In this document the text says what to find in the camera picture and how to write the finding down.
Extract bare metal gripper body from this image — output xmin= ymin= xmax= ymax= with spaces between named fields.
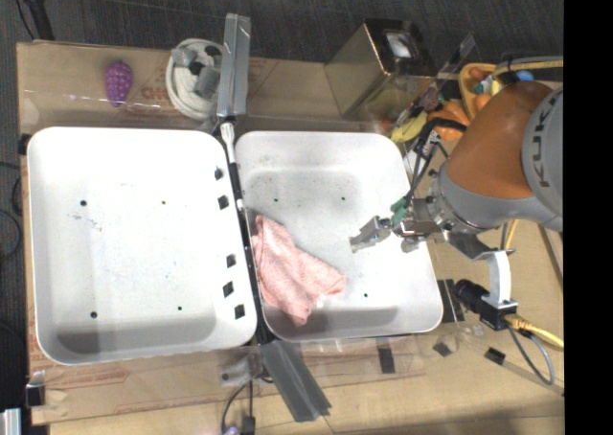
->
xmin=392 ymin=194 xmax=455 ymax=254

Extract white plastic tray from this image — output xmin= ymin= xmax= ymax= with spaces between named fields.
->
xmin=26 ymin=126 xmax=259 ymax=367
xmin=234 ymin=129 xmax=444 ymax=344

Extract pink cloth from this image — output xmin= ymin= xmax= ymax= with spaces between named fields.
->
xmin=250 ymin=214 xmax=349 ymax=328

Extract yellow banana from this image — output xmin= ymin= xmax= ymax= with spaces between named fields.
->
xmin=389 ymin=110 xmax=428 ymax=143

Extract yellow plastic bin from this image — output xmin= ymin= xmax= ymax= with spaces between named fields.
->
xmin=457 ymin=62 xmax=500 ymax=119

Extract brown box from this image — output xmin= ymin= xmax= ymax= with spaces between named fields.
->
xmin=324 ymin=17 xmax=438 ymax=120

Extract purple grapes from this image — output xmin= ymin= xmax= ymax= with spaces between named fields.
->
xmin=103 ymin=59 xmax=135 ymax=108

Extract black cylinder on white bracket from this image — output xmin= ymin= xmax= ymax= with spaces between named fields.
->
xmin=453 ymin=250 xmax=520 ymax=332

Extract white coiled rope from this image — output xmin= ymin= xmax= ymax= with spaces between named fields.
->
xmin=164 ymin=36 xmax=226 ymax=122

